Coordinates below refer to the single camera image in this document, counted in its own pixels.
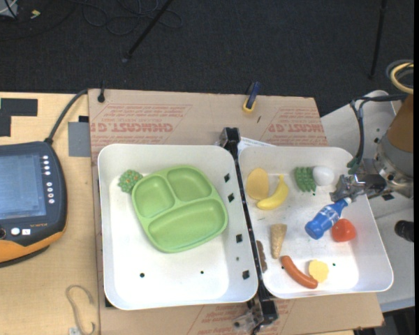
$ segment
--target toy sausage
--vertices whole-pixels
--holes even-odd
[[[292,258],[288,255],[283,255],[281,257],[281,264],[283,265],[284,269],[287,271],[288,275],[292,277],[292,279],[299,284],[303,285],[306,288],[315,289],[318,287],[318,281],[311,276],[307,276],[303,272],[301,272],[293,263]]]

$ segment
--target blue toy bottle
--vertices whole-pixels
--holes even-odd
[[[343,208],[352,202],[351,198],[343,198],[334,204],[324,206],[312,221],[306,223],[304,229],[313,239],[320,239],[324,232],[329,230],[341,216]]]

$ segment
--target black carpet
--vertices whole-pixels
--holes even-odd
[[[0,15],[0,91],[99,88],[314,97],[323,116],[413,59],[414,0],[18,0]],[[384,16],[375,75],[379,17]]]

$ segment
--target cardboard box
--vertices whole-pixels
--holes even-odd
[[[69,330],[77,333],[80,325],[86,333],[94,330],[94,334],[105,335],[239,334],[233,332],[233,319],[247,311],[246,304],[145,311],[105,306],[96,156],[104,145],[123,140],[213,144],[225,127],[238,127],[242,136],[270,144],[327,146],[315,100],[259,96],[255,110],[245,114],[242,104],[246,96],[106,90],[106,102],[100,104],[99,92],[92,89],[88,98],[81,97],[57,130],[53,147],[67,182],[67,230],[44,253],[0,269],[0,333],[64,335]],[[10,136],[1,136],[0,144],[44,140],[72,97],[73,94],[0,92],[0,109],[2,99],[38,101],[36,116],[10,118]],[[82,135],[68,130],[69,126],[83,124],[80,120],[87,116],[91,156],[77,156],[72,154],[69,141],[73,139],[88,149],[88,138],[81,139]],[[71,289],[75,309],[66,296],[72,285],[82,287]],[[279,318],[261,329],[260,334],[340,331],[337,335],[351,335],[346,330],[383,324],[375,293],[278,299],[275,304]]]
[[[97,156],[109,144],[215,144],[225,127],[242,137],[274,145],[327,146],[313,98],[258,96],[255,110],[242,110],[246,96],[157,91],[89,90],[94,173],[96,247],[102,334],[239,334],[233,320],[246,304],[176,306],[122,311],[105,305]],[[383,316],[374,293],[276,299],[279,318],[259,334],[313,334],[377,327]]]

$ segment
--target divided plate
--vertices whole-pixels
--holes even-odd
[[[168,167],[143,177],[132,190],[135,213],[160,251],[197,247],[221,234],[226,208],[207,176],[190,165]]]

